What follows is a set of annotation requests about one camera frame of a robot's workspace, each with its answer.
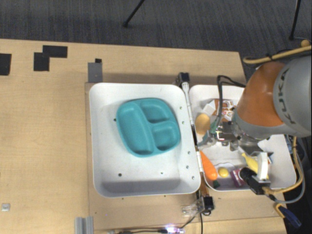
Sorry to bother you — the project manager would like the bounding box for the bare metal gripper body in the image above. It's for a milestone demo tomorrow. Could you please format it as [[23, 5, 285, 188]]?
[[215, 121, 262, 154]]

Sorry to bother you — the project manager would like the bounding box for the tan potato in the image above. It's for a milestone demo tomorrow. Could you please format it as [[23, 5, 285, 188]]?
[[195, 113, 211, 135]]

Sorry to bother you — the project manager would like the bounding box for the brown and white packet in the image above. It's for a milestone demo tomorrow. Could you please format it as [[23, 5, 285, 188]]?
[[212, 98, 239, 122]]

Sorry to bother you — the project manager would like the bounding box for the yellow banana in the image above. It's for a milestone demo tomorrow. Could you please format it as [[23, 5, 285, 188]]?
[[241, 152, 259, 174]]

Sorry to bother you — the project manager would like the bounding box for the yellow lemon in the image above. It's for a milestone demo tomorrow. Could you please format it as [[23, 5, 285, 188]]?
[[217, 167, 230, 179]]

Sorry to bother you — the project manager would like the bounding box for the orange carrot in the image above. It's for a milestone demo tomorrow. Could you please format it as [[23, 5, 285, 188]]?
[[199, 150, 220, 188]]

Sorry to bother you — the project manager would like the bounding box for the white cube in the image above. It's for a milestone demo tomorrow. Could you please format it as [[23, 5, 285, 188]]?
[[203, 103, 215, 116]]

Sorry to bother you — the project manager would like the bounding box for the purple carton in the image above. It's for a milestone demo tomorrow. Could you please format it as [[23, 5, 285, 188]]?
[[230, 169, 246, 188]]

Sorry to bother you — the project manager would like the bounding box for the white plastic tray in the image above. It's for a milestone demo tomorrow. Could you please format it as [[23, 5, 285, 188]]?
[[89, 82, 202, 198], [189, 84, 298, 193]]

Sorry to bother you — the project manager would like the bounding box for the blue divided plate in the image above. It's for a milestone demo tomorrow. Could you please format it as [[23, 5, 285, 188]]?
[[116, 97, 182, 158]]

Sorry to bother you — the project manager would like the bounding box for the black cylinder on white bracket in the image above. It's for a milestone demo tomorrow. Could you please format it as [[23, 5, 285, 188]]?
[[240, 152, 271, 195]]

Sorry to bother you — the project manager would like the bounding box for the black block with thin wires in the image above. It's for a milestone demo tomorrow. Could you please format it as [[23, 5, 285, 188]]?
[[178, 72, 191, 84], [203, 195, 216, 215]]

